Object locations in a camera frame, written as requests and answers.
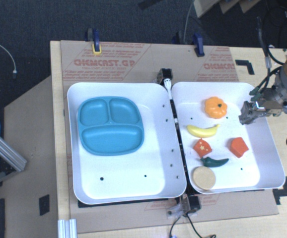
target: table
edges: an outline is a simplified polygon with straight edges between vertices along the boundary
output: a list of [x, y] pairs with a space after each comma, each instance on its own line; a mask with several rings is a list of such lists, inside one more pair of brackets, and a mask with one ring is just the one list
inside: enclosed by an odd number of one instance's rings
[[[191, 46], [177, 46], [178, 51], [191, 49]], [[234, 60], [249, 60], [255, 71], [255, 75], [249, 75], [243, 66], [236, 66], [240, 82], [247, 82], [253, 86], [257, 85], [266, 75], [264, 56], [261, 49], [257, 48], [230, 48]], [[285, 60], [282, 50], [274, 50], [275, 56]], [[51, 42], [51, 67], [52, 67], [52, 89], [53, 89], [53, 112], [56, 154], [56, 176], [58, 195], [58, 218], [70, 219], [68, 171], [66, 158], [65, 120], [63, 116], [63, 83], [61, 68], [61, 42]], [[268, 118], [276, 147], [279, 151], [284, 170], [287, 176], [287, 115]], [[244, 219], [221, 220], [215, 222], [196, 223], [198, 232], [204, 236], [216, 234], [219, 238], [224, 237], [287, 237], [287, 197], [281, 198], [279, 214], [266, 217], [253, 217]], [[168, 237], [170, 227], [148, 227], [140, 229], [127, 229], [119, 231], [97, 232], [79, 234], [79, 238], [147, 238]], [[194, 237], [190, 224], [179, 224], [175, 226], [173, 234], [178, 237]]]

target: white cable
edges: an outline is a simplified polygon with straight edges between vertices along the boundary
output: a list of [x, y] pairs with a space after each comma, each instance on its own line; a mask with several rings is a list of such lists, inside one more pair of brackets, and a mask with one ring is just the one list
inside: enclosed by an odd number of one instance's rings
[[16, 78], [16, 74], [17, 74], [16, 65], [15, 65], [15, 61], [14, 61], [12, 55], [4, 46], [0, 45], [0, 48], [2, 48], [4, 51], [6, 51], [8, 53], [8, 55], [11, 57], [12, 62], [13, 62], [13, 66], [14, 66], [14, 70], [13, 70], [12, 74], [13, 74], [13, 78]]
[[189, 15], [190, 15], [192, 6], [193, 6], [193, 4], [194, 4], [194, 1], [195, 1], [195, 0], [192, 0], [192, 2], [191, 2], [191, 5], [190, 5], [189, 11], [188, 11], [188, 15], [187, 15], [187, 19], [186, 19], [186, 21], [185, 21], [184, 34], [183, 34], [183, 44], [185, 44], [185, 36], [186, 36], [186, 33], [187, 33]]

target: toy food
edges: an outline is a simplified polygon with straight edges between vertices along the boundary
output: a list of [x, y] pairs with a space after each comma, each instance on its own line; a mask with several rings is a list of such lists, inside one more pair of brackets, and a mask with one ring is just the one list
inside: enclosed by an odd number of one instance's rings
[[206, 158], [202, 157], [201, 161], [203, 162], [205, 167], [216, 168], [216, 167], [223, 166], [225, 163], [228, 162], [228, 159], [214, 160], [210, 157], [206, 157]]
[[227, 104], [218, 97], [211, 97], [205, 101], [205, 112], [211, 118], [222, 118], [227, 113]]
[[237, 137], [232, 140], [230, 151], [236, 155], [237, 158], [243, 156], [243, 154], [248, 150], [246, 143], [244, 142], [243, 138]]
[[199, 128], [194, 125], [188, 125], [188, 132], [196, 137], [212, 137], [216, 134], [217, 128], [220, 127], [219, 124], [215, 125], [211, 128]]
[[201, 189], [208, 190], [215, 185], [216, 177], [210, 168], [200, 166], [194, 169], [192, 180], [196, 186]]
[[211, 146], [209, 143], [204, 141], [203, 139], [200, 139], [193, 147], [193, 149], [198, 153], [200, 158], [202, 158], [204, 155], [210, 153], [212, 151]]

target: toy banana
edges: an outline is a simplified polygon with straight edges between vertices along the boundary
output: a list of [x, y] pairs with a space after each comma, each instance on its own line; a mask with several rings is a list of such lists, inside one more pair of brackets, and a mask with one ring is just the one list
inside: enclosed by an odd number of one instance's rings
[[221, 159], [221, 160], [214, 160], [210, 157], [201, 158], [201, 161], [203, 162], [203, 165], [208, 168], [216, 168], [223, 166], [226, 162], [228, 162], [228, 159]]
[[192, 135], [196, 137], [204, 138], [204, 137], [214, 136], [216, 134], [218, 127], [220, 127], [219, 124], [215, 125], [214, 127], [206, 128], [206, 129], [199, 128], [194, 125], [188, 125], [187, 129], [188, 129], [188, 132], [190, 132]]

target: white tray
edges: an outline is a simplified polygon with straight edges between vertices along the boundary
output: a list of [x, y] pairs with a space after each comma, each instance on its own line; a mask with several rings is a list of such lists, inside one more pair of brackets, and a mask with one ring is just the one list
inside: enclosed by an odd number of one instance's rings
[[[98, 156], [82, 146], [77, 129], [80, 105], [116, 96], [133, 101], [142, 116], [144, 142], [136, 152]], [[76, 83], [68, 90], [73, 188], [85, 204], [178, 197], [186, 178], [166, 90], [154, 83]]]
[[[241, 125], [238, 116], [244, 101], [249, 101], [253, 86], [246, 83], [201, 83], [179, 82], [172, 88], [187, 169], [192, 187], [204, 194], [257, 190], [281, 187], [285, 173], [266, 118], [256, 119], [250, 125]], [[227, 103], [227, 115], [213, 119], [204, 111], [204, 101], [217, 96]], [[213, 137], [204, 138], [213, 149], [205, 157], [213, 159], [229, 158], [221, 166], [212, 168], [216, 183], [210, 190], [203, 190], [192, 181], [192, 173], [203, 163], [193, 146], [199, 140], [186, 129], [189, 124], [198, 127], [221, 126]], [[232, 138], [242, 137], [249, 150], [237, 158], [229, 150]]]

